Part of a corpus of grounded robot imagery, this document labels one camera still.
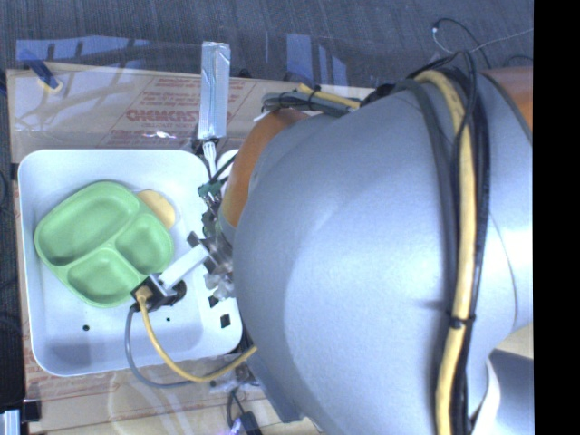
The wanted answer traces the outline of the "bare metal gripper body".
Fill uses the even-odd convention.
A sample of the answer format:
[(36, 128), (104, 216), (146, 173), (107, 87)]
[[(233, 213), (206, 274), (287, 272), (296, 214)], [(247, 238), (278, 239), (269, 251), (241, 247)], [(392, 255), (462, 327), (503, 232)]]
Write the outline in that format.
[(187, 242), (191, 248), (198, 248), (202, 255), (202, 264), (206, 268), (204, 283), (215, 298), (233, 298), (232, 246), (220, 226), (218, 213), (208, 209), (201, 218), (202, 235), (191, 231)]

